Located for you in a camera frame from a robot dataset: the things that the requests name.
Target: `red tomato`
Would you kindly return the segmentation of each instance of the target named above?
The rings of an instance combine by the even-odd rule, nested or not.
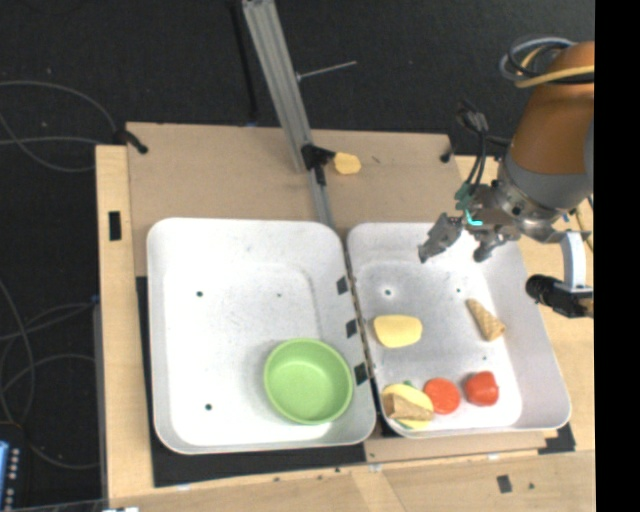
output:
[[[464,384],[467,400],[475,405],[493,405],[500,395],[496,378],[490,371],[478,372]]]
[[[424,394],[431,398],[433,410],[438,414],[450,414],[460,405],[460,392],[456,385],[442,377],[431,379],[424,385]]]

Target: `red pepper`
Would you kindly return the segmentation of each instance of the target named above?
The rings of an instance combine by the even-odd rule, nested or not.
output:
[[[478,372],[464,384],[467,400],[475,405],[494,405],[500,396],[496,378],[490,371]]]

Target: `white tray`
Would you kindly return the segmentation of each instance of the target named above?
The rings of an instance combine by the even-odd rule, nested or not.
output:
[[[152,227],[147,254],[154,423],[167,447],[186,454],[294,449],[357,444],[371,434],[371,387],[355,370],[364,347],[332,230],[315,222],[172,218]],[[325,341],[352,368],[353,400],[334,422],[298,425],[267,400],[264,361],[297,337]]]
[[[500,399],[478,407],[463,399],[449,415],[436,415],[424,430],[387,422],[398,434],[425,438],[481,432],[554,429],[567,422],[570,402],[538,306],[525,292],[527,272],[515,243],[473,261],[477,242],[466,231],[444,253],[421,264],[418,246],[433,224],[370,223],[348,235],[348,253],[378,393],[410,381],[421,389],[446,377],[462,389],[473,372],[491,370]],[[506,324],[495,341],[482,340],[465,300],[479,300]],[[372,320],[379,315],[419,318],[416,344],[389,349],[378,342]]]

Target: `wooden table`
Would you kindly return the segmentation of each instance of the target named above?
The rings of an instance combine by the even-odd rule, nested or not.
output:
[[[538,454],[556,431],[419,444],[375,433],[367,441],[367,464],[154,487],[135,290],[136,276],[146,270],[146,232],[172,215],[313,219],[315,214],[306,177],[293,170],[279,129],[150,123],[130,123],[128,129],[149,146],[147,155],[124,146],[96,150],[105,497],[111,506],[311,512],[595,508],[593,320],[569,320],[548,308],[542,309],[543,319],[572,400],[573,452]],[[443,135],[318,130],[314,139],[319,146],[356,154],[363,163],[354,176],[327,168],[341,236],[366,220],[426,222],[441,211],[453,213],[453,192],[473,162],[468,157],[440,162],[448,147]],[[495,162],[489,162],[485,179],[495,172]],[[590,223],[591,212],[582,211]],[[120,233],[113,231],[116,217]],[[518,243],[530,273],[562,277],[559,247],[528,239]],[[587,258],[592,283],[588,250]],[[505,480],[510,491],[499,485]]]

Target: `black clamp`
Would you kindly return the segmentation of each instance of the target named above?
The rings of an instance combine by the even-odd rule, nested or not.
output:
[[[335,151],[319,148],[313,144],[306,144],[302,146],[301,153],[307,171],[311,172],[313,170],[318,185],[326,186],[327,179],[324,175],[324,166],[336,156]]]
[[[593,300],[593,290],[569,291],[561,285],[559,279],[536,274],[527,280],[525,289],[529,297],[567,318],[590,316],[585,302]]]

